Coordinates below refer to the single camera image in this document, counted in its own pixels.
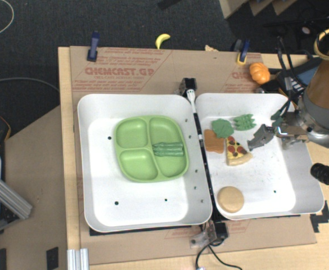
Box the green divided plate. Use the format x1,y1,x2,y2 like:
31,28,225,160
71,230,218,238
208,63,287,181
114,114,190,183

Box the green asparagus bundle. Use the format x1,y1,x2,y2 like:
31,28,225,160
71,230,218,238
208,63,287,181
151,141,185,158

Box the black block with thin wires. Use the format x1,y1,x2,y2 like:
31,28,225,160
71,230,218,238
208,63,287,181
177,77,198,96
190,220,229,249

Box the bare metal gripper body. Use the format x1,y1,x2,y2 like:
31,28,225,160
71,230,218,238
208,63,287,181
278,112,329,151

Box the green pea pods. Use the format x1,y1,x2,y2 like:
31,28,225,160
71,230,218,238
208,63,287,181
232,113,258,132

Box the pizza slice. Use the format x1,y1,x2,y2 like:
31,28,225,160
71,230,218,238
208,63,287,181
225,135,254,167

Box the yellow banana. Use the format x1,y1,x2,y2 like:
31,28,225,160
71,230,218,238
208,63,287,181
155,33,172,50

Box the white plastic tray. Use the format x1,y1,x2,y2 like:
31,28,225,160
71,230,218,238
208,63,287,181
194,92,326,221
76,93,213,233

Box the tan round biscuit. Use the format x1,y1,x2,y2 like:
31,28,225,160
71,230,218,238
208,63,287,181
216,186,245,214

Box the orange pumpkin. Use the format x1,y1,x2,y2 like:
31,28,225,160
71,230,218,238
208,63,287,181
249,62,272,85

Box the green lettuce leaf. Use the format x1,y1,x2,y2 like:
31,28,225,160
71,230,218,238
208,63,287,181
211,118,235,139

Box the thin black and white rod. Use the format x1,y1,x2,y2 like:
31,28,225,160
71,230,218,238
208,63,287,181
186,89,219,225

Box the black cylinder on white bracket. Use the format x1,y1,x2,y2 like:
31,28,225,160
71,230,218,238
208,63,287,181
310,163,329,194

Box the orange toy chicken piece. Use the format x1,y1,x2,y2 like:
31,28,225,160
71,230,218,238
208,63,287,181
203,128,225,154

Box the brown cardboard board red print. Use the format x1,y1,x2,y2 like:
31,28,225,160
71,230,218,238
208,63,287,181
69,46,326,266

